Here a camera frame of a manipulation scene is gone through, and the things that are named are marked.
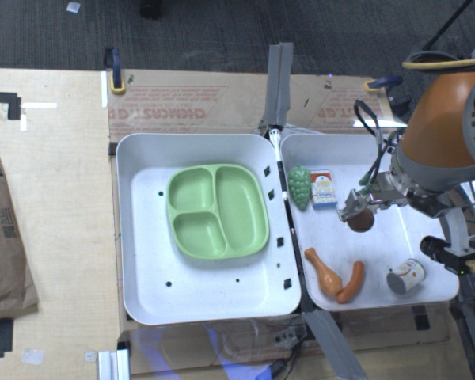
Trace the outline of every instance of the tin can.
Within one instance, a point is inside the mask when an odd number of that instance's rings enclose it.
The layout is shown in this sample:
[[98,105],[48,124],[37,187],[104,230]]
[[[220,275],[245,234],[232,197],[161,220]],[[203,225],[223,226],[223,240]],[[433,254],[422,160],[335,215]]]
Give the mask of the tin can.
[[387,284],[394,293],[403,295],[424,280],[426,271],[417,259],[407,259],[395,269],[390,269]]

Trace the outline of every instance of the green plate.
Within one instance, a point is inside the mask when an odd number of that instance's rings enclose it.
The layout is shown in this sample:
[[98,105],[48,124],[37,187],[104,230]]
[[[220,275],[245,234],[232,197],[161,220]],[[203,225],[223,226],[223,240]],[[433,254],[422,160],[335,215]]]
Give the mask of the green plate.
[[167,208],[174,240],[191,257],[244,257],[261,250],[269,238],[260,185],[239,165],[176,172],[169,179]]

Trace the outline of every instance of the white plastic tray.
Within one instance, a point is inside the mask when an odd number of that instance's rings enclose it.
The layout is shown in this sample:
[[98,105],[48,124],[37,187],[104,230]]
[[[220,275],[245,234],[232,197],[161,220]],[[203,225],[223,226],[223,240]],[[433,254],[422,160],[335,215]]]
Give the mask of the white plastic tray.
[[[376,152],[375,139],[371,135],[295,134],[287,136],[281,145],[287,173],[296,165],[330,171],[339,208],[344,206],[350,190],[359,188],[359,179],[370,168]],[[390,155],[386,155],[381,170],[387,170],[389,165]],[[304,258],[308,293],[321,308],[338,311],[442,302],[458,293],[458,277],[420,251],[423,237],[444,238],[438,219],[429,218],[409,206],[392,206],[378,211],[371,230],[359,234],[338,219],[336,208],[314,210],[310,204],[300,211],[293,202],[291,204],[303,258],[304,250],[314,247],[319,257],[340,275],[344,285],[350,279],[356,260],[363,261],[366,266],[361,291],[351,302],[339,304],[321,292],[315,269]],[[426,270],[426,278],[409,293],[398,295],[390,290],[386,276],[390,268],[409,257],[420,261]]]
[[[301,289],[271,143],[251,134],[134,134],[118,145],[116,163],[123,296],[134,320],[164,325],[295,310]],[[177,170],[212,163],[244,166],[259,181],[270,234],[258,253],[198,260],[176,246],[165,195],[169,178]]]

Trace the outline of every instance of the gray floor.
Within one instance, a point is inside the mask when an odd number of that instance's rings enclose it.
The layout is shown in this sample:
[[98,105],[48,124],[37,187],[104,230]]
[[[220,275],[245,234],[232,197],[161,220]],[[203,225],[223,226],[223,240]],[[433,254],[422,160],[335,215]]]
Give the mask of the gray floor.
[[[397,94],[414,105],[432,76],[401,63],[464,1],[164,0],[151,20],[141,0],[0,0],[0,67],[100,70],[113,46],[129,69],[264,73],[268,46],[293,42],[293,73],[399,74]],[[433,46],[464,58],[474,48],[475,0]]]

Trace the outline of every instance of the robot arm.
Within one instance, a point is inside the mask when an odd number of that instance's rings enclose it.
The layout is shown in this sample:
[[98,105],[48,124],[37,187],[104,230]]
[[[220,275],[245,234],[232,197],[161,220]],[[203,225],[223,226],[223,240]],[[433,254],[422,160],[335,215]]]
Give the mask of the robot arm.
[[[372,227],[378,209],[409,205],[440,219],[449,257],[457,262],[470,258],[475,250],[469,247],[466,219],[447,193],[475,181],[475,72],[438,76],[421,97],[405,132],[389,137],[388,144],[389,170],[368,175],[360,181],[361,190],[350,191],[345,207],[338,211],[340,220],[364,232]],[[433,244],[433,240],[424,244],[423,252],[432,253]],[[451,261],[446,267],[453,264],[457,265]],[[459,266],[449,269],[462,272]]]

